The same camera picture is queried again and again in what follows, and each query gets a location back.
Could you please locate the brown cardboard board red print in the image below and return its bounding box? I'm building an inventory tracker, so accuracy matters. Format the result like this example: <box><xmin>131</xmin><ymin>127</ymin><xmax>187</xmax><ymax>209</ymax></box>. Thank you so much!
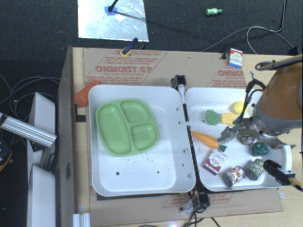
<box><xmin>82</xmin><ymin>47</ymin><xmax>284</xmax><ymax>219</ymax></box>

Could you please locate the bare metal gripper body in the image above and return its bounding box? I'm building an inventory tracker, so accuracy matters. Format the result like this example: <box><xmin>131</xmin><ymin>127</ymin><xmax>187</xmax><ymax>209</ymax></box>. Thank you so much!
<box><xmin>236</xmin><ymin>118</ymin><xmax>296</xmax><ymax>149</ymax></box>

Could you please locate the red and white can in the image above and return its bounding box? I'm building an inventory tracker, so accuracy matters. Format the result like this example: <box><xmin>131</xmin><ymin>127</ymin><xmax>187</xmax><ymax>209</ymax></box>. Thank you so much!
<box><xmin>222</xmin><ymin>166</ymin><xmax>246</xmax><ymax>188</ymax></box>

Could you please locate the green divided plate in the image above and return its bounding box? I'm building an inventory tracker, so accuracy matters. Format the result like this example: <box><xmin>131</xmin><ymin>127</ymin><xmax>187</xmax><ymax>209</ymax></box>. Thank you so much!
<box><xmin>95</xmin><ymin>98</ymin><xmax>159</xmax><ymax>157</ymax></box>

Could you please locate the yellow lemon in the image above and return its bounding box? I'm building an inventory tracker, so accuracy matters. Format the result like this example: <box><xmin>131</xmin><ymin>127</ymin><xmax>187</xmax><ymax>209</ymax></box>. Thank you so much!
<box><xmin>232</xmin><ymin>101</ymin><xmax>250</xmax><ymax>115</ymax></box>

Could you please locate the dark green broccoli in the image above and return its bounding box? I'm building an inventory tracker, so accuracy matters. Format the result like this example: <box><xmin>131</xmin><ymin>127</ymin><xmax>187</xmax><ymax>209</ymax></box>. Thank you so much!
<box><xmin>250</xmin><ymin>141</ymin><xmax>269</xmax><ymax>157</ymax></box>

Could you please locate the red and white carton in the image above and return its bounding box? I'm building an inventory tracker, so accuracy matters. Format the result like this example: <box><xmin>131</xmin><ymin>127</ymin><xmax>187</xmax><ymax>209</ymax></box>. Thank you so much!
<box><xmin>203</xmin><ymin>148</ymin><xmax>228</xmax><ymax>176</ymax></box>

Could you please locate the green and white can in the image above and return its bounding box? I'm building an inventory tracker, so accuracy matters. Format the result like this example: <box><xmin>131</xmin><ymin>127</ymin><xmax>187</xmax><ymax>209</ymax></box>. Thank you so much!
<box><xmin>244</xmin><ymin>158</ymin><xmax>265</xmax><ymax>181</ymax></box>

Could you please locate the black cylinder on white bracket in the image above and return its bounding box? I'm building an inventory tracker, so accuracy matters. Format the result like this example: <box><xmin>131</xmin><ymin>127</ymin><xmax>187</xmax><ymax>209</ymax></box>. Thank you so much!
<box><xmin>263</xmin><ymin>144</ymin><xmax>296</xmax><ymax>187</ymax></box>

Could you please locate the purple silver packet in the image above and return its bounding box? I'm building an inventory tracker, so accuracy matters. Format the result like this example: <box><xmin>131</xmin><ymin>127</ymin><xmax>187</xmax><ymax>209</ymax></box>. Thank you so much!
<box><xmin>240</xmin><ymin>136</ymin><xmax>258</xmax><ymax>146</ymax></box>

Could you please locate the yellow corn with green leaves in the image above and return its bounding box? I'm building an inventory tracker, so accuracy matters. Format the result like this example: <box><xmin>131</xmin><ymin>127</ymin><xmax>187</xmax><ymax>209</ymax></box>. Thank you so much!
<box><xmin>205</xmin><ymin>109</ymin><xmax>240</xmax><ymax>127</ymax></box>

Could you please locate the green bottle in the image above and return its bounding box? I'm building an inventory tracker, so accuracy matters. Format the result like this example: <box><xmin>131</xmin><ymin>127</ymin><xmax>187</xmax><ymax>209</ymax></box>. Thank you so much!
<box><xmin>205</xmin><ymin>8</ymin><xmax>223</xmax><ymax>17</ymax></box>

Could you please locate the red orange toy sausage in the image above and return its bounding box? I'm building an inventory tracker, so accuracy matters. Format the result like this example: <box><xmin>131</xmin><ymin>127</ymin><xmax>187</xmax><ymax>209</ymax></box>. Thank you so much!
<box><xmin>74</xmin><ymin>80</ymin><xmax>102</xmax><ymax>107</ymax></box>

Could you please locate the thin black and white rod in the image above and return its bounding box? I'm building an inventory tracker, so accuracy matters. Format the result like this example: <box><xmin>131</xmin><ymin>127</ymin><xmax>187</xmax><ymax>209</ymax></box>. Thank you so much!
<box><xmin>178</xmin><ymin>84</ymin><xmax>206</xmax><ymax>197</ymax></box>

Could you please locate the orange carrot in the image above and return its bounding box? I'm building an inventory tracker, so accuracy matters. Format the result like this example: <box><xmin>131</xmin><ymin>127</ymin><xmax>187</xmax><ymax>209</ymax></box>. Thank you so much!
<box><xmin>191</xmin><ymin>131</ymin><xmax>228</xmax><ymax>151</ymax></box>

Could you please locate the blue white red carton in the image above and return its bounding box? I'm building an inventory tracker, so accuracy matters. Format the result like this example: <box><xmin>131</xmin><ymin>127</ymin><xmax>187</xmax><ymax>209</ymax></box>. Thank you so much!
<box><xmin>227</xmin><ymin>47</ymin><xmax>243</xmax><ymax>69</ymax></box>

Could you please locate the white plastic tray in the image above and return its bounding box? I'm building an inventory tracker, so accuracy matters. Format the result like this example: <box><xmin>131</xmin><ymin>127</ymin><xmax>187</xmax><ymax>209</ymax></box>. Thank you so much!
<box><xmin>184</xmin><ymin>87</ymin><xmax>288</xmax><ymax>193</ymax></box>
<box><xmin>88</xmin><ymin>84</ymin><xmax>197</xmax><ymax>197</ymax></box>

